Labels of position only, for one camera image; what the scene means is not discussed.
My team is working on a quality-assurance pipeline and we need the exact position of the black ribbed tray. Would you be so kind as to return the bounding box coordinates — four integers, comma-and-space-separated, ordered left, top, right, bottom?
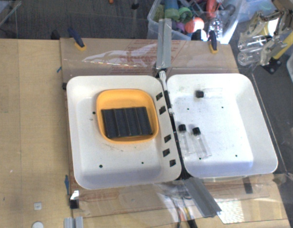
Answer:
100, 106, 154, 139

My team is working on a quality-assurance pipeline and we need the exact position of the small black and white block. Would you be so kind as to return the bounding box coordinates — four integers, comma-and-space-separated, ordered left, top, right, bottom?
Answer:
69, 190, 80, 209

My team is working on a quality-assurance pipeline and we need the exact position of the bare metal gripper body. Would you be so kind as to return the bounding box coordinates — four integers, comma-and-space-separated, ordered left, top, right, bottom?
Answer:
271, 0, 293, 36

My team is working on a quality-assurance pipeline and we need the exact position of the white plastic tray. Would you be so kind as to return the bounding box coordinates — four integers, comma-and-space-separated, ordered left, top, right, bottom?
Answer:
166, 73, 278, 179
66, 75, 182, 190

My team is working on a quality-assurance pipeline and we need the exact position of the orange square bowl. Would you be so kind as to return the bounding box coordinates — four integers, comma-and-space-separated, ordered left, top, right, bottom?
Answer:
96, 88, 159, 144

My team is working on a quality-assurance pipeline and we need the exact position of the clear plastic bottle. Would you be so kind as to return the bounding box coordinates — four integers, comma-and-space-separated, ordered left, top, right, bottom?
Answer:
237, 49, 265, 67
237, 35, 268, 51

